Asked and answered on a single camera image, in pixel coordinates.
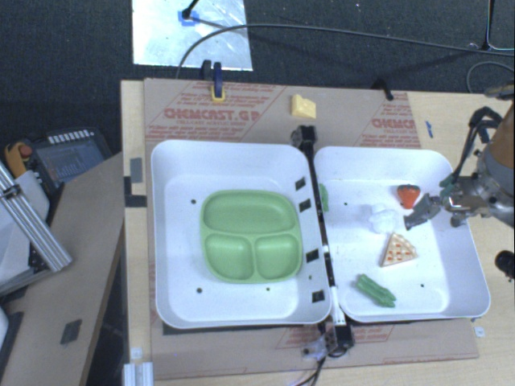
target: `green plate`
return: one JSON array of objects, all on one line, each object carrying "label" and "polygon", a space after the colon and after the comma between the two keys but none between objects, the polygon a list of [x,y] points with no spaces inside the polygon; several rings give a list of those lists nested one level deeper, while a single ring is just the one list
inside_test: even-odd
[{"label": "green plate", "polygon": [[218,278],[232,283],[282,281],[303,259],[295,207],[270,191],[218,191],[200,214],[204,259]]}]

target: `black clamp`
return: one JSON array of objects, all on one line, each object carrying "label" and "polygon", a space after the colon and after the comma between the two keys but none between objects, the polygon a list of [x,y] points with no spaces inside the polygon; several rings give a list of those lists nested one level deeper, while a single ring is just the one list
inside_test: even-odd
[{"label": "black clamp", "polygon": [[383,92],[385,92],[385,96],[386,96],[386,100],[387,101],[392,101],[393,100],[393,94],[392,94],[392,92],[390,91],[388,85],[386,84],[386,82],[383,79],[381,79],[381,78],[377,79],[374,82],[374,84],[372,84],[371,89],[372,90],[380,89]]},{"label": "black clamp", "polygon": [[211,60],[204,60],[200,69],[200,78],[202,80],[212,80],[211,98],[213,101],[222,102],[225,100],[225,89],[222,80],[222,63],[215,62],[211,69]]},{"label": "black clamp", "polygon": [[19,195],[22,192],[22,188],[19,184],[14,184],[11,187],[8,187],[4,191],[0,192],[0,199],[12,199],[13,197]]}]

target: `black cable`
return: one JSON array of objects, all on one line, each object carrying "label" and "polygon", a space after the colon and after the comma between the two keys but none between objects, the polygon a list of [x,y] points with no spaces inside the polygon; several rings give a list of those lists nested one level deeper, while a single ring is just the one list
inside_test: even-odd
[{"label": "black cable", "polygon": [[231,27],[225,27],[220,30],[216,30],[213,33],[209,33],[208,35],[205,35],[201,39],[198,39],[196,42],[194,42],[187,50],[186,53],[184,53],[183,58],[180,60],[179,65],[177,66],[177,72],[175,73],[175,78],[179,79],[179,74],[182,66],[184,65],[184,62],[186,61],[187,57],[190,55],[190,53],[195,50],[195,48],[205,42],[206,40],[209,40],[212,37],[215,37],[217,35],[221,35],[222,33],[226,33],[228,31],[235,31],[240,29],[250,29],[250,28],[279,28],[279,29],[294,29],[294,30],[307,30],[307,31],[325,31],[328,33],[337,33],[342,35],[355,35],[359,37],[369,37],[373,39],[383,39],[383,40],[389,40],[399,43],[409,43],[409,44],[417,44],[420,46],[428,46],[428,47],[436,47],[436,48],[442,48],[447,50],[453,50],[453,51],[465,51],[469,53],[474,54],[482,54],[482,55],[501,55],[504,57],[514,57],[513,54],[508,53],[496,53],[496,52],[490,52],[490,51],[481,51],[481,50],[471,50],[469,48],[464,47],[455,47],[455,46],[448,46],[446,44],[439,44],[439,43],[428,43],[428,42],[422,42],[419,40],[412,40],[412,39],[404,39],[401,37],[391,37],[387,35],[376,35],[374,33],[364,33],[362,31],[350,31],[350,30],[344,30],[344,29],[335,29],[330,27],[315,27],[315,26],[301,26],[296,24],[273,24],[273,23],[251,23],[251,24],[240,24],[237,26],[231,26]]},{"label": "black cable", "polygon": [[319,361],[319,364],[318,364],[315,372],[311,376],[309,376],[307,379],[303,380],[302,382],[297,383],[295,386],[303,386],[304,384],[308,384],[311,381],[312,381],[312,383],[310,384],[310,386],[315,386],[316,382],[319,379],[320,372],[322,371],[322,366],[323,366],[323,363],[325,362],[325,359],[326,358],[324,357]]},{"label": "black cable", "polygon": [[463,151],[461,154],[461,158],[459,159],[458,166],[452,172],[453,183],[456,183],[456,181],[458,180],[459,174],[461,173],[461,169],[463,168],[465,161],[467,160],[468,156],[472,152],[472,149],[474,148],[474,141],[476,139],[477,134],[480,133],[481,130],[496,129],[498,125],[499,121],[496,120],[481,120],[476,125],[473,125],[470,128],[470,130],[468,131],[467,140],[465,141],[465,145],[463,146]]},{"label": "black cable", "polygon": [[488,66],[488,65],[496,66],[499,68],[504,68],[504,69],[508,70],[509,72],[514,73],[513,69],[510,66],[507,66],[506,64],[503,64],[503,63],[498,63],[496,61],[482,61],[482,62],[476,63],[473,66],[471,66],[467,72],[467,90],[469,93],[472,93],[472,86],[470,84],[470,77],[471,77],[472,72],[474,70],[476,70],[478,67]]},{"label": "black cable", "polygon": [[339,347],[339,348],[335,349],[334,351],[332,351],[331,353],[329,353],[328,356],[333,359],[338,359],[341,356],[345,355],[345,353],[347,353],[347,350],[348,350],[347,348]]},{"label": "black cable", "polygon": [[496,47],[490,43],[490,28],[492,27],[493,7],[495,0],[488,0],[487,14],[486,14],[486,36],[484,37],[484,48],[498,50],[498,51],[513,51],[515,47]]}]

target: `metal bracket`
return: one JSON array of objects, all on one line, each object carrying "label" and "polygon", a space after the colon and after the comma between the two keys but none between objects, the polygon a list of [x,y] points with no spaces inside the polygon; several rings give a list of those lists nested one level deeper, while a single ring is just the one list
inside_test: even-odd
[{"label": "metal bracket", "polygon": [[[323,244],[323,258],[326,265],[326,271],[328,274],[328,282],[331,289],[330,296],[332,297],[332,312],[331,316],[333,318],[333,322],[336,325],[344,326],[346,324],[345,315],[340,308],[340,304],[338,302],[338,293],[337,293],[337,285],[336,279],[332,270],[332,259],[329,251],[328,245],[328,234],[325,228],[325,221],[323,219],[323,206],[322,199],[320,198],[319,192],[319,184],[316,178],[316,170],[315,170],[315,148],[314,144],[317,141],[316,129],[314,126],[299,126],[290,137],[290,144],[293,147],[296,147],[306,156],[307,163],[309,165],[309,170],[311,174],[311,187],[313,190],[313,195],[315,197],[315,206],[316,213],[319,220],[320,227],[320,236],[322,238]],[[318,299],[318,297],[313,294],[313,302]]]},{"label": "metal bracket", "polygon": [[441,204],[442,200],[438,196],[429,196],[429,193],[426,193],[420,202],[413,207],[413,213],[404,216],[406,230],[426,223],[429,219],[435,217],[441,210]]},{"label": "metal bracket", "polygon": [[308,343],[301,348],[301,354],[304,359],[316,359],[320,361],[329,353],[332,353],[338,347],[336,341],[335,327],[331,326],[329,331],[326,331],[314,342]]},{"label": "metal bracket", "polygon": [[0,191],[0,199],[12,199],[13,197],[19,195],[22,191],[22,188],[19,186],[19,184],[14,184],[11,187],[8,187],[4,191]]},{"label": "metal bracket", "polygon": [[153,386],[154,365],[127,363],[123,366],[123,386]]}]

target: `toy cucumber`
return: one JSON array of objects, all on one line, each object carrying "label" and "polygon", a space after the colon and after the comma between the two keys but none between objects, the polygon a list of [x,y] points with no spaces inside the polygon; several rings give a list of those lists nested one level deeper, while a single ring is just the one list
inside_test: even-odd
[{"label": "toy cucumber", "polygon": [[329,211],[329,194],[328,189],[322,183],[319,183],[320,200],[322,201],[322,210]]},{"label": "toy cucumber", "polygon": [[370,296],[379,306],[395,307],[397,298],[385,287],[379,286],[366,274],[361,274],[357,279],[356,287],[364,294]]}]

